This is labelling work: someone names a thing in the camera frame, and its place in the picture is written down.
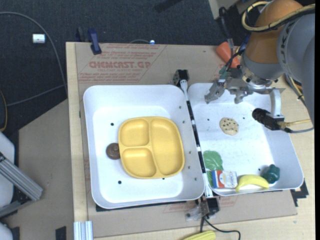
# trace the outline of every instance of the white tray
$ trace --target white tray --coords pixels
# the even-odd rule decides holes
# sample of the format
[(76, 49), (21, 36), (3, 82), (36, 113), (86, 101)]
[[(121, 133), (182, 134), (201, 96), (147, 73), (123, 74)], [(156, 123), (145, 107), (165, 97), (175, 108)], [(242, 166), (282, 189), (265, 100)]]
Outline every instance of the white tray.
[[(95, 85), (83, 95), (92, 197), (105, 209), (195, 200), (204, 181), (185, 96), (173, 85)], [(165, 179), (129, 176), (106, 148), (118, 142), (119, 127), (135, 117), (171, 119), (179, 129), (185, 156), (180, 173)]]
[[(190, 104), (199, 136), (202, 153), (216, 151), (220, 154), (225, 171), (235, 171), (239, 176), (260, 175), (269, 165), (280, 168), (280, 178), (268, 191), (295, 189), (301, 186), (304, 175), (288, 133), (270, 130), (252, 117), (252, 111), (271, 110), (270, 96), (254, 93), (235, 104), (235, 95), (227, 90), (209, 104), (204, 96), (212, 83), (195, 83), (188, 89)], [(220, 120), (233, 118), (239, 124), (236, 135), (227, 135), (220, 128)], [(237, 195), (233, 189), (212, 189), (221, 196)], [(265, 189), (248, 185), (239, 194), (265, 192)]]

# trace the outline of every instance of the yellow banana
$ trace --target yellow banana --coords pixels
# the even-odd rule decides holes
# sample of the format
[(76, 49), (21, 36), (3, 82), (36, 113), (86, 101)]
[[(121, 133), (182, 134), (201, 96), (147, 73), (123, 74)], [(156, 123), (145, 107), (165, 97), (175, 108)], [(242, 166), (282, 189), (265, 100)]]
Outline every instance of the yellow banana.
[(266, 189), (269, 188), (269, 182), (265, 178), (255, 174), (248, 174), (240, 177), (235, 191), (239, 192), (240, 188), (246, 185), (256, 185)]

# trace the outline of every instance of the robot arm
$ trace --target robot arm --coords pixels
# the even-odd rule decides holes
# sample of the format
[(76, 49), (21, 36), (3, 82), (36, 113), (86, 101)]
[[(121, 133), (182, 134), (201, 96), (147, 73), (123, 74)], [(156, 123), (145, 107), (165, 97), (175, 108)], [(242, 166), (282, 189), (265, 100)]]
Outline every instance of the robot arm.
[[(247, 13), (261, 5), (264, 7), (255, 26), (248, 26)], [(206, 102), (219, 98), (224, 89), (235, 94), (236, 104), (253, 92), (268, 94), (268, 87), (286, 73), (302, 84), (314, 126), (315, 4), (303, 7), (294, 0), (258, 2), (244, 13), (242, 24), (252, 34), (240, 66), (212, 85), (204, 97)]]

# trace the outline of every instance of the cookie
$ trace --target cookie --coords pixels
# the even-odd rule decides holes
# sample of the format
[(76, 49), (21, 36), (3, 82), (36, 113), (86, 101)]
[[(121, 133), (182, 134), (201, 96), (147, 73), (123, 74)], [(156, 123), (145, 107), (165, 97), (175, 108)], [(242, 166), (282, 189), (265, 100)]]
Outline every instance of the cookie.
[(239, 124), (233, 118), (224, 117), (219, 125), (225, 134), (236, 135), (239, 132)]

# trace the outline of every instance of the wooden table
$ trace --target wooden table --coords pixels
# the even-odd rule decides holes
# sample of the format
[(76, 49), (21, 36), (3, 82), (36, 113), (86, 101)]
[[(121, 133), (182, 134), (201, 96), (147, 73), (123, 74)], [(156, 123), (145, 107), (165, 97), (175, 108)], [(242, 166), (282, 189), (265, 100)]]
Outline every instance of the wooden table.
[[(203, 50), (201, 46), (194, 46), (196, 50)], [(76, 43), (66, 43), (67, 59), (67, 84), (69, 102), (70, 121), (70, 146), (72, 164), (72, 191), (73, 191), (73, 211), (75, 222), (86, 222), (89, 220), (87, 208), (87, 195), (85, 184), (84, 152), (81, 119), (79, 116), (79, 88), (77, 72)], [(286, 88), (282, 97), (282, 114), (285, 115), (286, 122), (303, 120), (309, 118), (306, 108), (301, 101), (297, 100), (296, 94), (289, 88), (282, 77), (274, 87)], [(297, 215), (276, 217), (259, 220), (249, 220), (217, 225), (222, 230), (239, 230), (242, 239), (315, 239), (315, 148), (314, 130), (292, 134), (291, 140), (300, 161), (308, 196), (298, 200)], [(181, 240), (189, 235), (199, 232), (199, 227), (187, 227), (179, 229), (161, 230), (144, 233), (134, 233), (130, 235), (117, 235), (100, 237), (99, 239), (117, 240)], [(216, 239), (238, 239), (235, 233), (227, 234), (216, 232)]]

